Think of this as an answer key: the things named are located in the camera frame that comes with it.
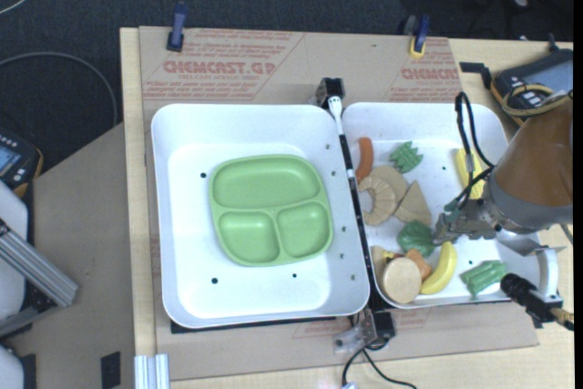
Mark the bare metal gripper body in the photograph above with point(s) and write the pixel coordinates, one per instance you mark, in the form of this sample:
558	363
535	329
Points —
476	216

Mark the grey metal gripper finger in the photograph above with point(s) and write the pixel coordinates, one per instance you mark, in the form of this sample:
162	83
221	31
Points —
442	228
480	234

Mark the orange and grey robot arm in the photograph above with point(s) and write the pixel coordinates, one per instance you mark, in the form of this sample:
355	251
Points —
533	164

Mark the dark green broccoli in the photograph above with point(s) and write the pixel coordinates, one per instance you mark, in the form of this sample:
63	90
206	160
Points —
415	238

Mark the tan pizza slice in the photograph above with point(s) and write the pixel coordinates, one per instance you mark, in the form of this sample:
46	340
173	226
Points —
415	205

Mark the orange carrot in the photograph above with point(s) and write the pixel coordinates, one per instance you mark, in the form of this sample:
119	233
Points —
421	262

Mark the green bean bundle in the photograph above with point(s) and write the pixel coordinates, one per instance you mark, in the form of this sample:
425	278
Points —
483	275

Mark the yellow banana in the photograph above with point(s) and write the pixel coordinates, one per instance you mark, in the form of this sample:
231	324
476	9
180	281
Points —
444	271

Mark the tan round biscuit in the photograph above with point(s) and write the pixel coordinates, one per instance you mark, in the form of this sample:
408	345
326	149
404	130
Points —
401	281

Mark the tan croissant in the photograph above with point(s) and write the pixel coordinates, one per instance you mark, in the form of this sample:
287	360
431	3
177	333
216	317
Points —
380	200

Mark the tan bread piece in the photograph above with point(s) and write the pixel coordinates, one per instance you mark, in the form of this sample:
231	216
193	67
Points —
377	262

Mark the green leafy vegetable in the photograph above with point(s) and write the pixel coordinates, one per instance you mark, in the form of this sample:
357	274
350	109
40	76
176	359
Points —
405	157

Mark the white plastic tray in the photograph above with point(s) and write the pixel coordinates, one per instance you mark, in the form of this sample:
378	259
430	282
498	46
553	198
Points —
191	214
437	123

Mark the orange sausage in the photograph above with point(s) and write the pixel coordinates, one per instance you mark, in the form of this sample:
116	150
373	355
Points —
365	157

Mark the thin black and white rod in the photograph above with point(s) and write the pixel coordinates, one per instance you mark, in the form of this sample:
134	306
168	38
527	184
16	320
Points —
342	136

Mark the green divided plate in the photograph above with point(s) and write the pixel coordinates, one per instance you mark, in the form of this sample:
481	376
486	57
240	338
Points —
268	209

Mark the brown cardboard board red print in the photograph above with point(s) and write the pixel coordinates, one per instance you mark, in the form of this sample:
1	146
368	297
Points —
255	68

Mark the black cylinder on white bracket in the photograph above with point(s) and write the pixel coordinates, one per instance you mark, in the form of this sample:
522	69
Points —
524	289

